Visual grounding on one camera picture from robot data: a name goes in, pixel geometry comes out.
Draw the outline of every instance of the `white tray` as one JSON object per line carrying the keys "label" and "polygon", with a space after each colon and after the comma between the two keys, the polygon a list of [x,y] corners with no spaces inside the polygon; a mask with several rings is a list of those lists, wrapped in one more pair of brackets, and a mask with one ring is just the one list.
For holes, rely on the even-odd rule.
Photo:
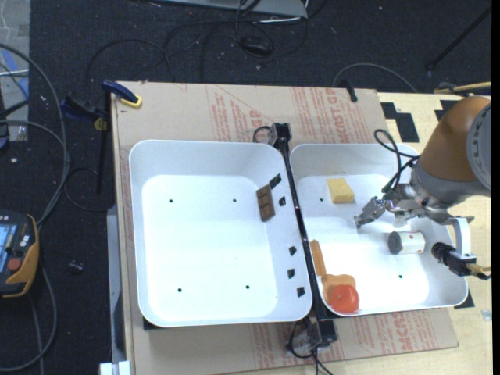
{"label": "white tray", "polygon": [[[277,174],[276,215],[263,222],[256,191]],[[276,149],[143,141],[130,152],[130,182],[138,303],[147,321],[184,327],[295,321],[309,313],[302,240]]]}
{"label": "white tray", "polygon": [[[402,152],[417,155],[400,145]],[[380,145],[299,145],[291,152],[291,168],[310,240],[320,243],[327,273],[355,278],[359,309],[342,316],[432,309],[462,303],[468,295],[464,277],[457,277],[431,255],[432,245],[453,245],[448,229],[429,219],[412,219],[397,230],[419,230],[426,239],[421,254],[394,255],[388,235],[396,230],[394,215],[386,212],[375,222],[356,228],[354,216],[397,172],[396,156]],[[355,201],[334,204],[328,178],[343,177]],[[402,183],[409,180],[409,170]],[[323,297],[321,278],[317,277]]]}

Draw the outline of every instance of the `yellow digital multimeter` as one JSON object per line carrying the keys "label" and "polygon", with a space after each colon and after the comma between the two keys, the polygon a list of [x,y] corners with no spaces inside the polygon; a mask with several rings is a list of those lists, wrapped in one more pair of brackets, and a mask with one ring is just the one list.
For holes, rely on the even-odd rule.
{"label": "yellow digital multimeter", "polygon": [[28,292],[39,254],[33,217],[0,209],[0,296],[19,297]]}

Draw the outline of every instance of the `red button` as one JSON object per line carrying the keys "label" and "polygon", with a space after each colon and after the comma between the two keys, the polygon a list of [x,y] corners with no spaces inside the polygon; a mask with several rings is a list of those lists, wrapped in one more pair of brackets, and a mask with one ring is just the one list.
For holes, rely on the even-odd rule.
{"label": "red button", "polygon": [[20,267],[21,267],[21,260],[16,257],[10,259],[9,262],[7,263],[7,268],[9,268],[13,272],[16,272]]}

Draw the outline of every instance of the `multimeter screen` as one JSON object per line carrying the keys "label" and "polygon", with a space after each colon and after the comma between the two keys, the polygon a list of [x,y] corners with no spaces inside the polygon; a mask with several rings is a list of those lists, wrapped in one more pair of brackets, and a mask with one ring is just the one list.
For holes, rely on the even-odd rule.
{"label": "multimeter screen", "polygon": [[5,261],[7,260],[5,247],[12,240],[16,228],[16,225],[0,225],[0,272],[3,271]]}

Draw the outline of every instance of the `red tomato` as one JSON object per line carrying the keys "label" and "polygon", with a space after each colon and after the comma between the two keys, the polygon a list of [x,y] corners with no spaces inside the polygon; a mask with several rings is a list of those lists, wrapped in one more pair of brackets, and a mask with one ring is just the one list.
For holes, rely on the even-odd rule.
{"label": "red tomato", "polygon": [[339,284],[331,292],[330,303],[338,313],[353,313],[359,308],[359,295],[350,284]]}

